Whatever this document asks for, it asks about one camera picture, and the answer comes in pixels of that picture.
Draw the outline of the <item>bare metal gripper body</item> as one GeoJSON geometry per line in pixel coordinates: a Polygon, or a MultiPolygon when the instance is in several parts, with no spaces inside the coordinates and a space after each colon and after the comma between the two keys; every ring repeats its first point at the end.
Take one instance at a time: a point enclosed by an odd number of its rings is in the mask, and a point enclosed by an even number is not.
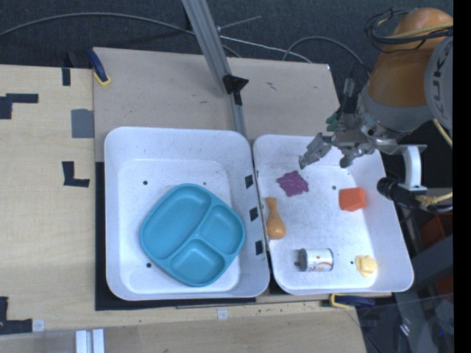
{"type": "Polygon", "coordinates": [[[393,153],[402,133],[388,129],[377,121],[368,118],[341,117],[332,123],[332,144],[339,148],[344,156],[360,157],[378,150],[393,153]]]}

